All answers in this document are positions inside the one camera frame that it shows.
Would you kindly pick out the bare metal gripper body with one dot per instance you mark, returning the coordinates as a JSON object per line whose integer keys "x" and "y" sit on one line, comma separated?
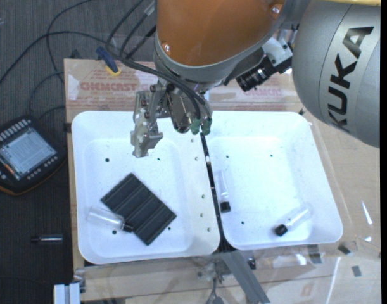
{"x": 180, "y": 106}

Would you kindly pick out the brown cardboard board red print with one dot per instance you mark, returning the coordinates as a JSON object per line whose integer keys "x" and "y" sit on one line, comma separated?
{"x": 339, "y": 169}

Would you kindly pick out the black ribbed rectangular pad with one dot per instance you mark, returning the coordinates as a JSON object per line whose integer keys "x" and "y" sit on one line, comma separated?
{"x": 137, "y": 207}

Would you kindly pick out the white plastic tray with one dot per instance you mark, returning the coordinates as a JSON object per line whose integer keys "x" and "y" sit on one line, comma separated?
{"x": 180, "y": 185}
{"x": 269, "y": 176}

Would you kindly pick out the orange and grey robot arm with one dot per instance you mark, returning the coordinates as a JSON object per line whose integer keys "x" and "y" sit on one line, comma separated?
{"x": 212, "y": 17}

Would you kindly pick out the black cylinder on white bracket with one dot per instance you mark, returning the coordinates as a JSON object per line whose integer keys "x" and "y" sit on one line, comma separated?
{"x": 259, "y": 74}

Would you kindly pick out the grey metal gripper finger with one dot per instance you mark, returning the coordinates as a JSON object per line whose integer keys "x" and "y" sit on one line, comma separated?
{"x": 141, "y": 106}
{"x": 145, "y": 139}

